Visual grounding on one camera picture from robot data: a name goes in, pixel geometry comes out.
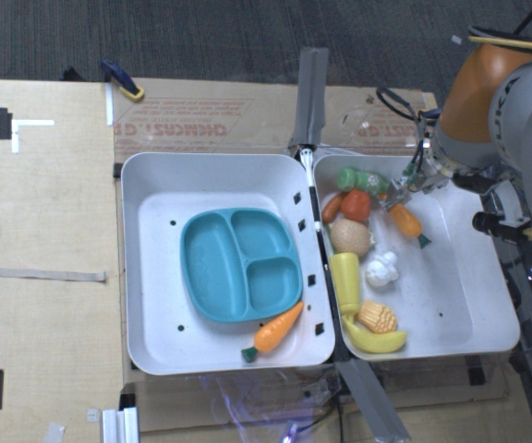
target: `sink basin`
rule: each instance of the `sink basin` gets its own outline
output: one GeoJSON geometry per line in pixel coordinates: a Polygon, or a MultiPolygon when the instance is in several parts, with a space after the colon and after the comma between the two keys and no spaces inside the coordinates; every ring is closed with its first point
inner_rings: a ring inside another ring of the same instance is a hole
{"type": "MultiPolygon", "coordinates": [[[[339,192],[336,175],[351,167],[385,177],[402,172],[409,157],[329,155],[314,168],[320,206],[339,192]]],[[[462,353],[498,353],[512,349],[520,337],[518,319],[508,293],[494,244],[471,224],[482,210],[477,195],[452,184],[430,194],[415,194],[406,206],[422,222],[431,243],[420,248],[416,238],[404,236],[376,201],[369,227],[376,244],[360,261],[361,299],[388,305],[398,329],[408,333],[406,345],[396,353],[364,353],[347,335],[347,347],[369,361],[419,358],[462,353]],[[397,255],[399,279],[382,287],[364,277],[374,255],[397,255]]],[[[328,256],[333,254],[325,237],[328,256]]]]}

